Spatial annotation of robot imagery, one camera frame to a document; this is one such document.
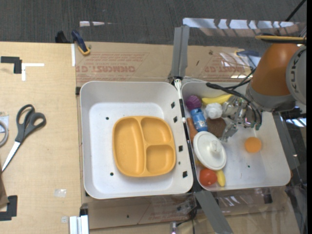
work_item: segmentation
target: purple ball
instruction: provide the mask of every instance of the purple ball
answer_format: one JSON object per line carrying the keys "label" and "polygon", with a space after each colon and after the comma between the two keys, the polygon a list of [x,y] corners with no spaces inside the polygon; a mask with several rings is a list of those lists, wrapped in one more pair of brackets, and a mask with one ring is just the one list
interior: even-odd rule
{"label": "purple ball", "polygon": [[189,110],[193,110],[194,108],[200,108],[202,106],[202,100],[198,96],[190,96],[187,98],[185,104]]}

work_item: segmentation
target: black scissors handle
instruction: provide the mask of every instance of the black scissors handle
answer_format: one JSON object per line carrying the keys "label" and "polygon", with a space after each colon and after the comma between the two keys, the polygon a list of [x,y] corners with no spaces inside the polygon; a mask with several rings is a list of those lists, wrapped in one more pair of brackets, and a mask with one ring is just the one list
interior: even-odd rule
{"label": "black scissors handle", "polygon": [[[20,123],[20,116],[24,112],[25,109],[30,108],[29,112],[26,114],[24,118],[24,122]],[[42,121],[35,125],[36,120],[41,119]],[[42,113],[35,113],[35,108],[31,104],[27,104],[23,106],[17,116],[16,116],[16,124],[18,126],[18,135],[15,138],[15,141],[22,143],[24,139],[28,135],[30,135],[36,129],[43,127],[46,124],[46,118]]]}

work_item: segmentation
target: scissors blade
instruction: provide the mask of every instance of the scissors blade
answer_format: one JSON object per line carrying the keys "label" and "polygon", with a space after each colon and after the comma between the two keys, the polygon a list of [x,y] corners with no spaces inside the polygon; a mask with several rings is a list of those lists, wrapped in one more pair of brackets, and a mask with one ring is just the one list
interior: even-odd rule
{"label": "scissors blade", "polygon": [[20,142],[15,141],[11,151],[9,152],[8,157],[5,160],[5,163],[3,164],[2,172],[7,167],[7,165],[10,163],[11,159],[13,158],[14,154],[16,153],[16,151],[18,150],[19,147],[20,147]]}

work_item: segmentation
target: white tray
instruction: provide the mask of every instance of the white tray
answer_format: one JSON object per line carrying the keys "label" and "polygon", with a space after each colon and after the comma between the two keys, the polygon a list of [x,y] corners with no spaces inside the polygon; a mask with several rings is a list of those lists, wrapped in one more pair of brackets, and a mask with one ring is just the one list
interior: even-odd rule
{"label": "white tray", "polygon": [[[236,83],[218,83],[223,87],[232,86]],[[246,86],[241,86],[236,91],[245,94]],[[182,86],[183,100],[190,95],[198,95],[201,98],[214,98],[224,94],[221,90],[212,89],[204,82],[188,82]],[[244,147],[244,141],[248,137],[258,137],[262,140],[262,150],[258,153],[248,153]],[[243,128],[238,125],[238,131],[222,142],[227,163],[223,168],[226,185],[220,187],[215,183],[209,187],[202,186],[209,191],[237,190],[258,187],[273,187],[286,185],[290,179],[290,169],[284,154],[282,144],[271,113],[263,113],[263,121],[260,130]],[[202,167],[196,165],[197,178]]]}
{"label": "white tray", "polygon": [[[165,82],[91,81],[81,88],[80,104],[83,180],[91,197],[109,199],[181,194],[191,189],[191,162],[174,86]],[[170,125],[175,140],[176,164],[169,173],[129,177],[118,170],[113,156],[112,129],[118,119],[127,116],[155,116]]]}

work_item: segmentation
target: tomato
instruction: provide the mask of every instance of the tomato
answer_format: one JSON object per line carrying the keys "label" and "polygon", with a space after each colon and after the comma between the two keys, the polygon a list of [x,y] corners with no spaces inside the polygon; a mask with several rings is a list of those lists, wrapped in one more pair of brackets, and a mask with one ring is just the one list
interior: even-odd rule
{"label": "tomato", "polygon": [[200,170],[199,173],[199,182],[203,185],[203,186],[210,186],[214,183],[216,183],[218,180],[215,172],[209,168],[204,168],[202,170]]}

